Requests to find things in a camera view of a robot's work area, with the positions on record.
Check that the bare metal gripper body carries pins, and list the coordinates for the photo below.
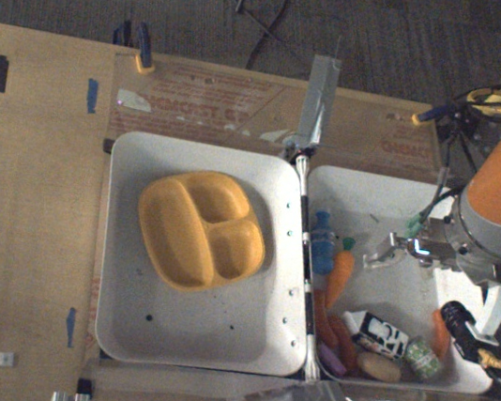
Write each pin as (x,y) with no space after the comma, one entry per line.
(440,245)

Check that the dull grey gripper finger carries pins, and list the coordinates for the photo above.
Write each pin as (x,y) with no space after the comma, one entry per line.
(381,255)
(419,249)

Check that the orange carrot with green top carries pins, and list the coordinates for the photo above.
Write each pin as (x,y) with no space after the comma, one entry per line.
(341,272)

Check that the white plastic tray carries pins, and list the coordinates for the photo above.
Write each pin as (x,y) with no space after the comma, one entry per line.
(406,292)
(191,328)

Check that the blue bottle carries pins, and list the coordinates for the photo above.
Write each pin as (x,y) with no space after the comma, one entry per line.
(322,249)

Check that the thin black and white rod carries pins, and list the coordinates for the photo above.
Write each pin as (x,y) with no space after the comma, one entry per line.
(306,239)

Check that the black and white carton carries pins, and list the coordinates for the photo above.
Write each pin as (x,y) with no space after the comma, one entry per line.
(382,336)

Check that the red-brown sausage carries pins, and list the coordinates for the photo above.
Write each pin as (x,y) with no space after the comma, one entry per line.
(322,318)
(344,344)

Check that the orange oblong toy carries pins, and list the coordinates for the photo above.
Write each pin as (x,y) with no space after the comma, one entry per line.
(441,336)

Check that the purple packet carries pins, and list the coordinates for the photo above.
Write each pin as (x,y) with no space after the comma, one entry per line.
(331,361)

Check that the orange divided plate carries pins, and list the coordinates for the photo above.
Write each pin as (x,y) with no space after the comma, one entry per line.
(188,232)

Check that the black cylinder on white bracket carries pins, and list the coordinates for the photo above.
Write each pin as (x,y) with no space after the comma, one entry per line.
(462,328)

